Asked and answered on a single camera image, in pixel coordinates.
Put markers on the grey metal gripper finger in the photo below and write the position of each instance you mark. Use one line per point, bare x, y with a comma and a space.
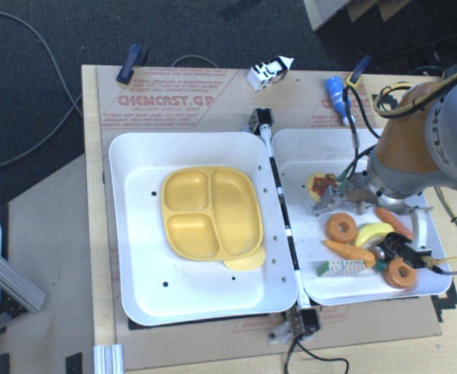
327, 201
364, 208

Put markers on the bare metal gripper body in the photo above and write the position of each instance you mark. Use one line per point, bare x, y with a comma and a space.
362, 195

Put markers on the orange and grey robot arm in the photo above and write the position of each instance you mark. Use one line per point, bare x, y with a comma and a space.
411, 142

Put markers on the toy pizza slice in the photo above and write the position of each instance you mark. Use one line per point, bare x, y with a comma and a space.
317, 183

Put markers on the yellow banana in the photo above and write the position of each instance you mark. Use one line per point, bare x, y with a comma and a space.
372, 232

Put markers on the orange doughnut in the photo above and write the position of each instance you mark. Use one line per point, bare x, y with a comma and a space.
392, 277
334, 228

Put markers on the orange carrot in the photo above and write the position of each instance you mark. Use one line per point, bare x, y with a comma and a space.
349, 251
391, 219

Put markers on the thin black and white rod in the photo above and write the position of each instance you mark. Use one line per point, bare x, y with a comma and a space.
286, 224

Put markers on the white plastic tray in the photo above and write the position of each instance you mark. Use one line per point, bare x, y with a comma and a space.
313, 150
197, 290

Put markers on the white and green packet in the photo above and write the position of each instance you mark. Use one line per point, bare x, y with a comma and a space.
341, 267

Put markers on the yellow divided plate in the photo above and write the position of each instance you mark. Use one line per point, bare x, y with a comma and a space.
232, 209

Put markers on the pale yellow flat disc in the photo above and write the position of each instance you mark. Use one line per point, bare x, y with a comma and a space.
247, 264

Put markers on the blue and white bottle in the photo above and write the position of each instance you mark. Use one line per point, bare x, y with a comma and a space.
336, 92

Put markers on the white and black carton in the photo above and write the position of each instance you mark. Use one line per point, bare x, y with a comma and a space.
267, 74

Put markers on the brown cardboard board, red print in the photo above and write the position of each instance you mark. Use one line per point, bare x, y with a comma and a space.
220, 96

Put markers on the black cylinder on white bracket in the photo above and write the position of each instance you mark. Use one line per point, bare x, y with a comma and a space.
401, 245

